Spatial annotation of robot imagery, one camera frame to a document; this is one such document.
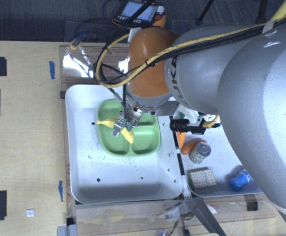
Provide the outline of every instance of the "green tray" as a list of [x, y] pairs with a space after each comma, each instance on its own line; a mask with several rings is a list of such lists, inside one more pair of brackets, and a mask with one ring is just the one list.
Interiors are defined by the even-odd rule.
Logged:
[[[118, 119], [122, 105], [117, 100], [106, 100], [98, 109], [98, 120]], [[143, 114], [137, 126], [132, 129], [134, 142], [130, 144], [123, 135], [115, 137], [112, 128], [98, 125], [99, 139], [104, 150], [115, 156], [141, 156], [153, 153], [160, 145], [161, 137], [157, 117]]]

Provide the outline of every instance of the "white square marker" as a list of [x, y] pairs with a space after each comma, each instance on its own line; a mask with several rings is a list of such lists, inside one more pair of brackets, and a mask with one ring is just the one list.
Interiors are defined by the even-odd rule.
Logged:
[[35, 216], [35, 209], [27, 209], [26, 210], [27, 218]]

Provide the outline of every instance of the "wooden table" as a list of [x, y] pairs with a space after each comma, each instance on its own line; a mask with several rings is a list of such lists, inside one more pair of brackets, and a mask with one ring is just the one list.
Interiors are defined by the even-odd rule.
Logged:
[[[66, 223], [63, 100], [59, 96], [59, 46], [65, 44], [0, 41], [0, 57], [7, 59], [7, 76], [0, 76], [0, 191], [7, 191], [7, 216], [0, 221], [0, 236], [55, 236], [57, 226]], [[50, 61], [55, 64], [55, 79]], [[35, 216], [27, 217], [27, 209], [34, 209]], [[276, 210], [272, 218], [221, 226], [228, 235], [286, 236], [286, 224]], [[207, 233], [203, 226], [189, 229], [192, 235]], [[173, 234], [177, 235], [182, 235], [180, 229]]]

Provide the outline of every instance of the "tin can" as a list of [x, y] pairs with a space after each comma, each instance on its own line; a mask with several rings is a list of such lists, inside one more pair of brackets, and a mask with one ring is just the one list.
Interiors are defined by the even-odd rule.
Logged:
[[199, 142], [189, 153], [190, 160], [201, 163], [211, 153], [211, 147], [205, 142]]

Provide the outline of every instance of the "yellow banana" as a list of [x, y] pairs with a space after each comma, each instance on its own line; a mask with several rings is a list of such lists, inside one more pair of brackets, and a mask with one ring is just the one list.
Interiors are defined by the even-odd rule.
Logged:
[[[114, 123], [117, 121], [116, 118], [107, 118], [104, 120], [97, 120], [97, 124], [103, 124], [109, 128], [113, 128], [114, 127]], [[134, 134], [133, 131], [131, 130], [130, 132], [126, 129], [123, 128], [121, 131], [121, 134], [123, 135], [123, 137], [129, 142], [129, 143], [133, 143], [134, 142]]]

